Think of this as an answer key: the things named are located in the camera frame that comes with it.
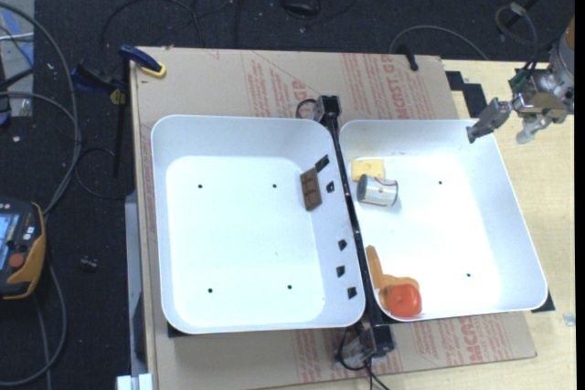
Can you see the yellow cheese slice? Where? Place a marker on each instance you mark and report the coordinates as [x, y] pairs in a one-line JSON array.
[[368, 168]]

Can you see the white can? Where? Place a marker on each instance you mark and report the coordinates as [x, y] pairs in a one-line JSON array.
[[379, 192]]

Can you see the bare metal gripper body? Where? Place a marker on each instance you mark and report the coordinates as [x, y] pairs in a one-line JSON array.
[[546, 98]]

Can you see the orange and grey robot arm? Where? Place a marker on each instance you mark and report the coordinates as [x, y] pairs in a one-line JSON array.
[[564, 55]]

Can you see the white plastic tray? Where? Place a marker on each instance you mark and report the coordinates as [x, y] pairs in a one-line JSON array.
[[242, 237], [448, 237]]

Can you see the brown chocolate bar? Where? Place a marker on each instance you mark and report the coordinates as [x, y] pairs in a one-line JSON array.
[[311, 189]]

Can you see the orange carrot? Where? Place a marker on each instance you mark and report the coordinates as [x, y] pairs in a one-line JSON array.
[[375, 265]]

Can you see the red round toy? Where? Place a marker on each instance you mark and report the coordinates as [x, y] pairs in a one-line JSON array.
[[404, 300]]

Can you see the thin black rod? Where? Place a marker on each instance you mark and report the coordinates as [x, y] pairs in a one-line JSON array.
[[352, 214]]

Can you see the brown cardboard board red print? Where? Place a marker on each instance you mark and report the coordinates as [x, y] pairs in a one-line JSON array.
[[219, 82]]

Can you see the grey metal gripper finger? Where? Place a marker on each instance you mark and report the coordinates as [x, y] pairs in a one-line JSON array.
[[530, 130], [488, 119]]

